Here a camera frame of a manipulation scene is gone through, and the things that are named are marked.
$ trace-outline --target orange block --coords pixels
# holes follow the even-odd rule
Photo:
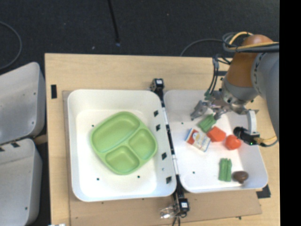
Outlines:
[[[223,141],[226,138],[226,132],[219,129],[217,126],[213,126],[212,129],[207,132],[207,136],[212,142]]]

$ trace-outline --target green block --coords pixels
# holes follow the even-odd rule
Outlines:
[[[226,182],[231,182],[231,169],[232,169],[232,162],[231,159],[228,159]]]
[[[221,158],[220,160],[220,171],[218,175],[218,179],[220,181],[225,181],[227,177],[227,159]]]
[[[207,133],[215,123],[216,120],[214,119],[213,114],[210,114],[198,124],[198,127],[200,127],[203,132]]]

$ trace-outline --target green divided plate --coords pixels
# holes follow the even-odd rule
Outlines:
[[[142,167],[158,149],[151,131],[130,112],[116,113],[94,127],[90,143],[104,164],[121,175]]]

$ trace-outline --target wooden table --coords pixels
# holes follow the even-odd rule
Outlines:
[[[220,71],[227,69],[227,65],[220,65]],[[207,89],[212,74],[211,58],[45,54],[51,223],[67,226],[172,223],[171,219],[159,218],[159,209],[172,202],[171,197],[86,203],[73,195],[68,183],[64,91],[148,89],[154,78],[163,78],[166,91]],[[265,101],[257,97],[248,108],[259,109],[256,118],[261,137],[273,137],[275,133]],[[270,198],[258,200],[255,190],[185,194],[191,210],[186,218],[181,219],[181,225],[280,225],[279,144],[261,148],[261,154],[269,176]]]

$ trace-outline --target brown egg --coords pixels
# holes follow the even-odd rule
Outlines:
[[[232,178],[239,183],[244,183],[249,178],[249,174],[246,171],[235,171],[232,173]]]

